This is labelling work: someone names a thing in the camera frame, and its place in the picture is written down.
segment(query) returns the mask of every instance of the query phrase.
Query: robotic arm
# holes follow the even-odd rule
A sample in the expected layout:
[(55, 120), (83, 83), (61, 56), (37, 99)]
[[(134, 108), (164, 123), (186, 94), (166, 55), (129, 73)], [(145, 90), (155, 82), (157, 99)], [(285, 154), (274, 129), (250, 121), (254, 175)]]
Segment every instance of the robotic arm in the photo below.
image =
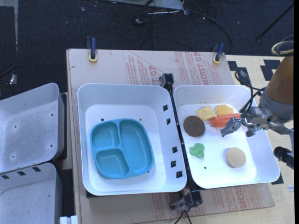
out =
[(294, 169), (294, 129), (288, 129), (284, 124), (293, 120), (294, 116), (293, 71), (294, 57), (286, 56), (268, 86), (263, 90), (258, 107), (250, 107), (246, 111), (241, 109), (241, 118), (233, 117), (221, 130), (222, 137), (237, 130), (241, 125), (247, 127), (246, 135), (248, 137), (255, 135), (255, 132), (261, 129), (271, 129), (281, 135), (288, 134), (291, 139), (292, 151), (277, 147), (274, 150), (274, 155), (292, 169)]

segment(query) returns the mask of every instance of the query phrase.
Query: white tray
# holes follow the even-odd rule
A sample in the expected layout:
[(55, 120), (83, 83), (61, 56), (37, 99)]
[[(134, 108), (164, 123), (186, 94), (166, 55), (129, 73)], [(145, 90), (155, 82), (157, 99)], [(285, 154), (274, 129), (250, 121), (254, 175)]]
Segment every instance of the white tray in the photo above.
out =
[[(83, 184), (88, 192), (104, 196), (175, 192), (185, 187), (184, 158), (167, 90), (154, 85), (85, 84), (78, 90), (78, 114)], [(155, 160), (149, 172), (117, 180), (99, 174), (90, 132), (96, 124), (113, 119), (135, 119), (143, 124)]]
[(58, 158), (64, 149), (64, 104), (46, 84), (0, 101), (0, 173)]
[[(247, 129), (242, 126), (222, 137), (220, 128), (204, 121), (205, 133), (194, 138), (182, 126), (185, 118), (196, 115), (195, 111), (199, 108), (210, 105), (214, 109), (217, 105), (227, 104), (238, 113), (249, 98), (249, 89), (241, 85), (187, 85), (175, 89), (174, 100), (191, 174), (200, 187), (210, 189), (273, 182), (279, 178), (279, 166), (266, 131), (260, 130), (248, 138), (245, 134)], [(190, 154), (190, 147), (195, 143), (205, 145), (203, 159)], [(227, 164), (225, 154), (230, 147), (238, 147), (245, 153), (247, 161), (243, 167), (232, 168)]]
[(62, 183), (51, 163), (0, 175), (0, 222), (58, 224)]

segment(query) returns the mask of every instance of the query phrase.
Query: dark brown patty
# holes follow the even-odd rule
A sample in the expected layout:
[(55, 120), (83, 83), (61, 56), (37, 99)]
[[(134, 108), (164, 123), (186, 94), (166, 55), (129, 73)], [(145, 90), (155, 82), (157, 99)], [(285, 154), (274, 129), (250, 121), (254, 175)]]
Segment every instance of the dark brown patty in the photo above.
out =
[(195, 115), (188, 116), (184, 120), (184, 129), (187, 134), (192, 137), (198, 137), (203, 135), (206, 130), (205, 123)]

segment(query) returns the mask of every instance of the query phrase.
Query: blue divided plate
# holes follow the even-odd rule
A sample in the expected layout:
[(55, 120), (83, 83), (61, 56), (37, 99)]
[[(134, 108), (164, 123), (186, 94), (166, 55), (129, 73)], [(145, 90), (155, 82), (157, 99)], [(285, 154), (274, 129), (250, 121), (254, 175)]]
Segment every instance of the blue divided plate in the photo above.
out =
[(98, 171), (109, 179), (128, 178), (148, 172), (153, 150), (143, 125), (134, 119), (115, 119), (93, 127), (90, 135)]

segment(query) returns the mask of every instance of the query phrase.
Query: table surface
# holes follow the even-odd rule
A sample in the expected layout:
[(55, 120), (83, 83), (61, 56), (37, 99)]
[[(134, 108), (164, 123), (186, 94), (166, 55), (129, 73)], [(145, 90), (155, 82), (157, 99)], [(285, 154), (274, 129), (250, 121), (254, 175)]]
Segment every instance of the table surface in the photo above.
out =
[[(82, 206), (82, 198), (84, 197), (85, 193), (84, 189), (80, 187), (78, 178), (80, 177), (79, 167), (77, 166), (77, 156), (76, 152), (78, 151), (78, 147), (74, 143), (75, 140), (75, 127), (74, 127), (74, 120), (72, 118), (73, 113), (73, 105), (72, 103), (75, 102), (72, 98), (71, 93), (75, 92), (78, 87), (74, 89), (71, 83), (71, 67), (76, 67), (83, 65), (80, 61), (70, 61), (70, 50), (67, 51), (67, 70), (68, 70), (68, 97), (69, 97), (69, 107), (70, 107), (70, 137), (71, 137), (71, 150), (72, 150), (72, 168), (73, 168), (73, 175), (74, 175), (74, 193), (75, 193), (75, 212), (76, 215), (79, 217), (79, 222), (81, 223), (81, 217), (84, 211), (86, 211), (86, 207)], [(225, 56), (226, 60), (230, 65), (237, 65), (237, 67), (242, 67), (243, 69), (246, 68), (249, 77), (251, 79), (252, 85), (254, 87), (264, 87), (267, 85), (269, 81), (265, 80), (264, 74), (262, 73), (262, 66), (265, 66), (265, 60), (267, 61), (281, 61), (281, 57), (276, 56)], [(97, 77), (96, 74), (90, 74), (87, 72), (87, 75), (90, 75), (91, 83)], [(269, 69), (269, 72), (275, 72), (274, 69)], [(231, 75), (233, 78), (234, 84), (240, 84), (234, 77), (234, 71), (231, 66)], [(293, 121), (287, 123), (285, 125), (288, 128), (293, 128)], [(271, 130), (267, 131), (270, 143), (273, 149), (277, 146), (285, 147), (291, 149), (291, 142), (289, 136), (286, 135), (279, 135)], [(269, 188), (273, 197), (273, 201), (275, 206), (269, 208), (261, 208), (255, 210), (244, 210), (244, 211), (235, 211), (235, 212), (227, 212), (221, 214), (212, 214), (212, 215), (204, 215), (204, 216), (196, 216), (190, 217), (190, 220), (193, 224), (200, 223), (200, 224), (221, 224), (221, 223), (231, 223), (231, 224), (251, 224), (251, 223), (259, 223), (259, 224), (292, 224), (295, 223), (295, 214), (294, 214), (294, 191), (291, 190), (291, 187), (294, 186), (294, 170), (287, 167), (285, 163), (278, 162), (281, 176), (283, 178), (284, 183), (281, 184), (271, 184), (269, 183)], [(111, 210), (111, 215), (117, 212), (117, 210)], [(172, 224), (175, 223), (176, 219), (173, 220), (163, 220), (163, 221), (155, 221), (155, 222), (143, 222), (145, 224)], [(188, 219), (184, 216), (179, 223), (189, 223)]]

